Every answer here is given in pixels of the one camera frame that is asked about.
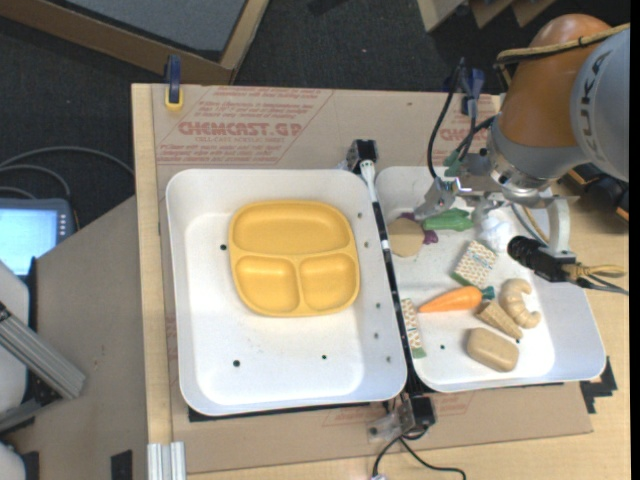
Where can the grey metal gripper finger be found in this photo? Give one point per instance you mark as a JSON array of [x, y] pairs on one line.
[[436, 199], [480, 210]]

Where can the white plastic tray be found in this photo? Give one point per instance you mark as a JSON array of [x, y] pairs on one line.
[[450, 373], [280, 358]]

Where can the tan ice cream cone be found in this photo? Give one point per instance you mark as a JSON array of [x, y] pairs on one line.
[[497, 320]]

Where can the black cylinder on white bracket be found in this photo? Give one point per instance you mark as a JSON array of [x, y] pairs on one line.
[[542, 258]]

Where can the beige croissant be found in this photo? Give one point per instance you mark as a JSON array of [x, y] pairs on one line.
[[517, 298]]

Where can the white patterned packet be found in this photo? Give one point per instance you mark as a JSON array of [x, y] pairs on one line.
[[475, 264], [412, 328]]

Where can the white crumpled wrapper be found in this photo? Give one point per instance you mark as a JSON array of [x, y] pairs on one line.
[[492, 233]]

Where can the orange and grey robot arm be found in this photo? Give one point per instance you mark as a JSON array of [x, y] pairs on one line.
[[540, 98]]

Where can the thin black and white rod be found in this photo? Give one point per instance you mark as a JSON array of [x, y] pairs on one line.
[[387, 253]]

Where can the tan round biscuit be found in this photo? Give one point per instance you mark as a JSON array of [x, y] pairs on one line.
[[404, 238]]

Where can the brown cardboard board, red print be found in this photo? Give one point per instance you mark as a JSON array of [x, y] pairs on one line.
[[310, 128]]

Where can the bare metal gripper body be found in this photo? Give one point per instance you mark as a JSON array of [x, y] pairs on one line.
[[520, 185]]

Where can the green toy vegetable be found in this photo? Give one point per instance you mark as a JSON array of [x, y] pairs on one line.
[[450, 220]]

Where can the yellow divided plate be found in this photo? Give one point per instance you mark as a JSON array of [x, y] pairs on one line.
[[292, 255]]

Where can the tan bread loaf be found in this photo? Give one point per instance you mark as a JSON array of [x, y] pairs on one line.
[[492, 350]]

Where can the orange carrot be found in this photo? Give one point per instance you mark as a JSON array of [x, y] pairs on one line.
[[450, 300]]

